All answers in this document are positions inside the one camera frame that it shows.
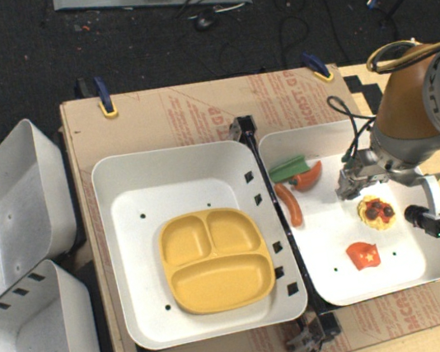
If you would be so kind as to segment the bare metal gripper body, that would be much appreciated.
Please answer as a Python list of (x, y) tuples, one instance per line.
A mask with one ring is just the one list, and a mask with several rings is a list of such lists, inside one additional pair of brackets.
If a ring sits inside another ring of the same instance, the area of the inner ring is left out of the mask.
[(344, 162), (344, 177), (350, 189), (356, 189), (386, 182), (394, 169), (393, 157), (383, 148), (358, 150)]

